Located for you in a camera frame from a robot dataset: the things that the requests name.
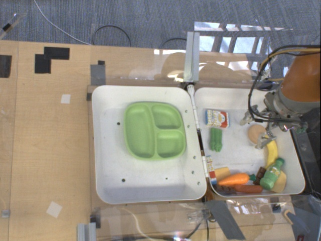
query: orange carrot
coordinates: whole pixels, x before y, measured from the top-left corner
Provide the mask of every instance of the orange carrot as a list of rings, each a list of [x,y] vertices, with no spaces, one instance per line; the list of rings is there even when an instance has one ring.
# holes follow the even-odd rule
[[[228,176],[218,182],[220,186],[231,186],[237,184],[245,184],[250,179],[249,175],[246,173],[236,173]]]
[[[235,191],[242,192],[242,193],[261,193],[263,191],[263,187],[260,185],[235,185]]]

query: yellow banana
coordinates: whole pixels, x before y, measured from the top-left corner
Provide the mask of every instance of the yellow banana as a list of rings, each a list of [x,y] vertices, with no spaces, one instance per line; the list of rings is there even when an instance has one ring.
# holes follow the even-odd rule
[[[265,168],[267,169],[277,159],[278,152],[277,152],[277,146],[276,146],[275,140],[272,140],[266,146],[267,146],[267,150],[268,150],[268,156],[267,156],[267,162],[266,162]]]

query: white sticker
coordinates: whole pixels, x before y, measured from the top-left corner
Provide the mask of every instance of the white sticker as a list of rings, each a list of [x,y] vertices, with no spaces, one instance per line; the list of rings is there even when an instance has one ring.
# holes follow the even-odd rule
[[[51,202],[46,213],[51,215],[52,217],[58,218],[58,215],[61,209],[62,209],[61,205],[55,202]]]
[[[60,103],[69,104],[70,103],[70,97],[71,97],[70,94],[63,94],[62,97],[61,97]]]

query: wooden table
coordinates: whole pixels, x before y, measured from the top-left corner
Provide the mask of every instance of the wooden table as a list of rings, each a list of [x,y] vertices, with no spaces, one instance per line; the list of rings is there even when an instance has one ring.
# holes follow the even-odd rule
[[[52,60],[51,74],[35,74],[35,54],[43,54],[44,47],[70,48],[70,58]],[[136,220],[151,235],[173,222],[177,230],[194,228],[175,203],[117,207],[97,200],[89,157],[90,65],[105,61],[107,84],[179,86],[174,79],[182,76],[184,53],[1,41],[0,55],[12,56],[10,77],[0,78],[0,198],[1,210],[11,211],[9,218],[0,218],[0,240],[76,240],[77,224],[88,223],[96,205],[103,215],[104,228],[97,230],[101,240],[116,233],[115,224],[123,233],[139,233]],[[245,60],[244,55],[201,53],[200,79],[204,85],[249,87],[248,71],[216,63]],[[61,103],[63,95],[70,95],[69,103]],[[289,197],[280,201],[290,206]],[[57,217],[46,213],[52,202],[62,207]],[[253,216],[232,214],[248,240],[293,240],[290,224],[271,208]],[[217,223],[210,228],[210,240],[226,239]],[[195,240],[206,239],[204,225],[201,229]]]

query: brown sausage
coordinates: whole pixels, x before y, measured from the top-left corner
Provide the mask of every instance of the brown sausage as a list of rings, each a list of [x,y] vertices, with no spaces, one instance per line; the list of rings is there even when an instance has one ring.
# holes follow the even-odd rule
[[[234,189],[237,192],[242,193],[261,193],[263,191],[263,187],[259,185],[234,185]]]

